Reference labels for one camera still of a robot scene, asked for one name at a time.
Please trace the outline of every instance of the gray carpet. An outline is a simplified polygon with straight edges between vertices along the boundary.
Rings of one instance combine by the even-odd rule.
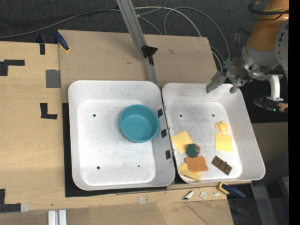
[[[237,29],[251,31],[255,20],[248,11],[251,0],[132,0],[135,7],[164,6],[169,8],[192,7],[201,10],[215,21],[222,30],[229,48],[232,50]],[[0,37],[25,31],[35,30],[59,20],[89,10],[116,8],[115,0],[0,0]],[[211,46],[215,47],[226,59],[228,57],[222,37],[212,23],[204,16],[191,10],[181,10],[198,27],[202,36],[207,37]],[[163,31],[163,20],[167,11],[157,11],[144,16]],[[144,33],[157,32],[147,23],[141,21]],[[166,23],[170,35],[197,36],[195,29],[181,15],[171,13]],[[83,16],[68,21],[42,34],[46,41],[54,40],[52,31],[57,29],[92,30],[109,32],[127,32],[121,14],[105,13]],[[36,34],[11,39],[10,41],[34,42]],[[247,36],[242,36],[242,43]]]

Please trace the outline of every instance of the wooden table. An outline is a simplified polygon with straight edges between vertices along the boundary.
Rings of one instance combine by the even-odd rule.
[[[233,224],[226,195],[219,192],[216,197],[215,184],[65,197],[62,103],[68,102],[68,85],[79,79],[146,80],[147,75],[129,34],[60,32],[72,48],[70,54],[55,44],[46,44],[41,55],[36,43],[0,42],[0,61],[25,60],[25,66],[9,66],[8,76],[0,76],[0,189],[6,189],[5,204],[29,205],[27,213],[0,214],[0,223],[19,219],[43,224],[42,211],[68,209],[70,224],[96,224],[100,214],[106,224],[117,219],[122,224],[134,219],[143,224]],[[158,47],[154,62],[160,87],[169,82],[209,83],[216,72],[206,38],[146,35],[146,40]],[[101,73],[95,73],[99,67]],[[61,88],[46,87],[50,69],[60,70]],[[40,103],[47,103],[48,113],[57,119],[42,119]],[[182,200],[191,190],[195,195]],[[205,200],[201,192],[207,194]],[[139,204],[140,196],[145,204]]]

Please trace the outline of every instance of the orange cookie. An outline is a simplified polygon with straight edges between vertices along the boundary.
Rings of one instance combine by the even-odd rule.
[[[187,163],[187,168],[192,173],[204,172],[208,170],[203,156],[186,157],[185,162]]]

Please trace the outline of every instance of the cable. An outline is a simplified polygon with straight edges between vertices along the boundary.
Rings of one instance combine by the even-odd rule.
[[[158,10],[161,10],[161,9],[165,9],[165,10],[170,10],[170,12],[176,12],[180,15],[182,15],[183,17],[185,17],[191,24],[192,26],[195,28],[195,30],[197,31],[198,35],[201,37],[201,34],[199,32],[199,30],[197,29],[197,27],[195,26],[195,24],[192,22],[191,19],[189,19],[186,15],[184,15],[183,13],[177,11],[176,9],[173,9],[173,8],[169,8],[169,7],[136,7],[135,9],[148,9],[148,8],[155,8],[154,10],[152,11],[149,11],[149,12],[146,12],[146,13],[143,13],[141,15],[137,15],[138,19],[141,19],[142,21],[146,22],[147,24],[149,24],[151,27],[153,27],[160,35],[162,35],[163,33],[156,27],[154,26],[151,22],[149,22],[148,20],[146,20],[145,18],[141,17],[142,15],[145,15],[145,14],[148,14],[148,13],[151,13],[151,12],[154,12],[154,11],[158,11]],[[186,9],[192,9],[194,11],[198,11],[202,14],[201,11],[197,10],[197,9],[194,9],[194,8],[189,8],[189,7],[183,7],[183,8],[186,8]],[[75,18],[78,18],[80,16],[84,16],[84,15],[90,15],[90,14],[96,14],[96,13],[102,13],[102,12],[120,12],[120,10],[118,9],[102,9],[102,10],[93,10],[93,11],[89,11],[89,12],[84,12],[84,13],[81,13],[81,14],[78,14],[78,15],[74,15],[72,17],[69,17],[69,18],[66,18],[64,20],[61,20],[61,21],[58,21],[56,23],[53,23],[53,24],[50,24],[46,27],[42,27],[40,29],[36,29],[36,30],[33,30],[33,31],[29,31],[29,32],[24,32],[24,33],[19,33],[19,34],[15,34],[15,35],[8,35],[8,36],[3,36],[3,37],[0,37],[0,39],[6,39],[6,38],[15,38],[15,37],[21,37],[21,36],[25,36],[25,35],[29,35],[29,34],[32,34],[32,33],[36,33],[36,32],[39,32],[39,31],[43,31],[43,30],[46,30],[48,28],[51,28],[51,27],[54,27],[56,25],[59,25],[59,24],[62,24],[62,23],[65,23],[69,20],[72,20],[72,19],[75,19]],[[166,21],[166,17],[165,17],[165,20],[164,20],[164,32],[166,34],[166,29],[165,29],[165,21]],[[219,53],[219,51],[217,51],[215,48],[213,48],[213,50],[215,52],[218,53],[218,55],[220,56],[221,60],[223,60],[223,57],[221,56],[221,54]],[[222,69],[222,62],[220,61],[219,57],[212,51],[212,54],[213,56],[216,58],[216,60],[218,61],[218,63],[220,64],[220,69]]]
[[[145,9],[145,8],[156,8],[155,10],[153,11],[157,11],[157,10],[160,10],[160,9],[166,9],[166,10],[173,10],[172,8],[168,8],[168,7],[137,7],[135,9]],[[15,35],[8,35],[8,36],[3,36],[3,37],[0,37],[0,39],[6,39],[6,38],[16,38],[16,37],[21,37],[21,36],[25,36],[25,35],[29,35],[29,34],[32,34],[32,33],[35,33],[35,32],[39,32],[39,31],[43,31],[43,30],[46,30],[48,28],[51,28],[51,27],[54,27],[56,25],[59,25],[59,24],[62,24],[62,23],[65,23],[69,20],[72,20],[74,18],[78,18],[78,17],[81,17],[81,16],[84,16],[84,15],[90,15],[90,14],[96,14],[96,13],[103,13],[103,12],[120,12],[120,10],[118,9],[102,9],[102,10],[94,10],[94,11],[89,11],[89,12],[84,12],[84,13],[81,13],[81,14],[78,14],[78,15],[74,15],[72,17],[69,17],[69,18],[66,18],[64,20],[61,20],[59,22],[56,22],[56,23],[53,23],[53,24],[50,24],[46,27],[43,27],[43,28],[40,28],[40,29],[36,29],[36,30],[33,30],[33,31],[29,31],[29,32],[24,32],[24,33],[19,33],[19,34],[15,34]],[[181,14],[182,16],[184,16],[192,25],[193,27],[196,29],[197,33],[199,34],[199,36],[201,36],[199,30],[196,28],[196,26],[194,25],[194,23],[188,18],[186,17],[183,13],[179,12],[179,11],[175,11],[179,14]],[[138,15],[138,18],[143,20],[144,22],[148,23],[151,27],[153,27],[159,34],[162,35],[162,32],[158,30],[157,27],[155,27],[152,23],[150,23],[148,20],[146,20],[145,18],[142,18],[141,15]]]
[[[163,33],[156,26],[154,26],[152,23],[150,23],[148,20],[144,19],[141,16],[138,16],[138,18],[141,19],[142,21],[146,22],[147,24],[149,24],[151,27],[153,27],[160,35],[163,35]]]
[[[220,68],[220,71],[223,71],[223,64],[224,64],[224,59],[223,59],[223,57],[222,57],[222,55],[220,54],[220,52],[217,50],[217,49],[215,49],[214,47],[212,47],[212,46],[210,46],[210,48],[211,48],[211,52],[212,52],[212,55],[217,59],[217,61],[218,61],[218,63],[219,63],[219,68]]]
[[[75,18],[78,18],[78,17],[81,17],[81,16],[84,16],[84,15],[90,15],[90,14],[97,14],[97,13],[103,13],[103,12],[120,12],[120,10],[117,10],[117,9],[102,9],[102,10],[93,10],[93,11],[89,11],[89,12],[84,12],[84,13],[81,13],[81,14],[78,14],[78,15],[74,15],[72,17],[69,17],[69,18],[66,18],[64,20],[61,20],[61,21],[58,21],[56,23],[53,23],[53,24],[50,24],[46,27],[43,27],[43,28],[40,28],[40,29],[36,29],[36,30],[33,30],[33,31],[29,31],[29,32],[24,32],[24,33],[19,33],[19,34],[15,34],[15,35],[8,35],[8,36],[3,36],[3,37],[0,37],[0,39],[6,39],[6,38],[16,38],[16,37],[21,37],[21,36],[25,36],[25,35],[29,35],[29,34],[32,34],[32,33],[36,33],[36,32],[39,32],[39,31],[43,31],[43,30],[46,30],[48,28],[51,28],[51,27],[54,27],[56,25],[59,25],[59,24],[62,24],[62,23],[65,23],[69,20],[72,20],[72,19],[75,19]],[[155,27],[152,23],[150,23],[148,20],[142,18],[142,17],[139,17],[139,19],[143,20],[144,22],[148,23],[150,26],[152,26],[159,34],[162,35],[162,32],[158,30],[157,27]]]
[[[184,17],[192,24],[192,26],[195,28],[195,30],[197,31],[198,35],[199,35],[200,37],[202,37],[201,34],[200,34],[200,32],[199,32],[199,30],[197,29],[197,27],[195,26],[195,24],[192,22],[192,20],[191,20],[190,18],[188,18],[185,14],[179,12],[179,11],[177,10],[177,8],[173,9],[173,8],[169,8],[169,7],[136,7],[135,9],[147,9],[147,8],[154,8],[154,9],[153,9],[152,11],[149,11],[149,12],[146,12],[146,13],[143,13],[143,14],[138,15],[139,18],[141,18],[142,15],[145,15],[145,14],[148,14],[148,13],[152,13],[152,12],[154,12],[154,11],[158,11],[158,10],[161,10],[161,9],[170,10],[170,11],[167,13],[167,15],[165,16],[165,19],[164,19],[164,33],[165,33],[165,35],[167,35],[166,28],[165,28],[166,17],[167,17],[168,14],[170,14],[171,12],[177,12],[178,14],[184,16]],[[184,7],[184,8],[186,8],[186,9],[192,9],[192,10],[195,10],[195,11],[198,11],[198,12],[202,13],[201,11],[199,11],[199,10],[197,10],[197,9],[194,9],[194,8],[190,8],[190,7]],[[221,31],[219,28],[218,28],[218,30],[220,31],[220,33],[221,33],[223,39],[225,40],[222,31]],[[213,51],[211,51],[212,54],[213,54],[213,56],[214,56],[214,57],[216,58],[216,60],[218,61],[219,66],[220,66],[220,70],[222,71],[222,70],[223,70],[223,69],[222,69],[222,66],[223,66],[223,61],[224,61],[224,59],[223,59],[222,55],[220,54],[220,52],[219,52],[217,49],[215,49],[214,47],[211,47],[211,48],[212,48],[212,49],[220,56],[220,58],[221,58],[221,60],[222,60],[222,62],[221,62],[220,58],[219,58]]]
[[[212,55],[217,59],[218,63],[219,63],[219,66],[220,66],[220,71],[223,71],[223,68],[222,68],[222,63],[219,59],[219,57],[213,52],[211,51]]]
[[[235,43],[234,43],[234,48],[233,48],[233,51],[232,51],[232,54],[231,54],[231,58],[233,58],[234,54],[236,53],[238,47],[239,47],[239,44],[240,44],[240,32],[244,32],[246,35],[250,36],[250,32],[246,31],[245,29],[242,29],[242,28],[239,28],[237,33],[235,34]]]
[[[276,20],[276,19],[280,18],[283,14],[289,13],[288,7],[280,7],[279,9],[272,9],[272,10],[265,10],[265,11],[256,9],[255,6],[257,6],[257,4],[259,4],[263,1],[265,1],[265,0],[251,0],[248,4],[248,10],[250,11],[251,16],[257,21]],[[276,18],[258,19],[254,16],[254,14],[256,14],[256,15],[278,15],[278,16]]]
[[[182,15],[183,17],[185,17],[192,24],[192,26],[195,28],[195,30],[197,31],[198,35],[200,37],[202,37],[200,31],[197,29],[197,27],[195,26],[195,24],[193,23],[193,21],[191,19],[189,19],[186,15],[184,15],[183,13],[181,13],[180,11],[177,11],[177,10],[175,10],[173,8],[169,8],[169,7],[136,7],[135,9],[147,9],[147,8],[155,8],[155,9],[152,10],[152,11],[150,11],[150,12],[147,12],[147,13],[144,13],[144,14],[140,14],[139,16],[142,16],[142,15],[145,15],[145,14],[148,14],[148,13],[160,10],[160,9],[170,10],[170,11],[176,12],[176,13]]]
[[[174,8],[174,10],[178,10],[178,9],[189,9],[189,10],[193,10],[193,11],[195,11],[195,12],[198,12],[198,13],[202,14],[202,15],[205,16],[207,19],[209,19],[209,20],[212,22],[212,24],[217,28],[217,30],[219,31],[219,33],[221,34],[222,39],[223,39],[224,44],[225,44],[226,49],[227,49],[228,57],[230,57],[229,46],[228,46],[228,43],[227,43],[227,41],[226,41],[226,39],[225,39],[225,37],[224,37],[224,35],[223,35],[221,29],[218,27],[218,25],[217,25],[217,24],[216,24],[216,23],[215,23],[208,15],[206,15],[205,13],[201,12],[200,10],[195,9],[195,8],[192,8],[192,7],[177,7],[177,8]],[[165,19],[164,19],[164,28],[165,28],[165,23],[166,23],[167,16],[168,16],[171,12],[172,12],[172,11],[170,11],[169,13],[167,13],[167,15],[165,16]]]

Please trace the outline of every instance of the metal rod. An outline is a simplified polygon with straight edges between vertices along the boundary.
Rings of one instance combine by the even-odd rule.
[[[147,45],[131,0],[116,0],[140,59],[145,60],[149,81],[157,84],[154,66],[144,58],[142,46]]]

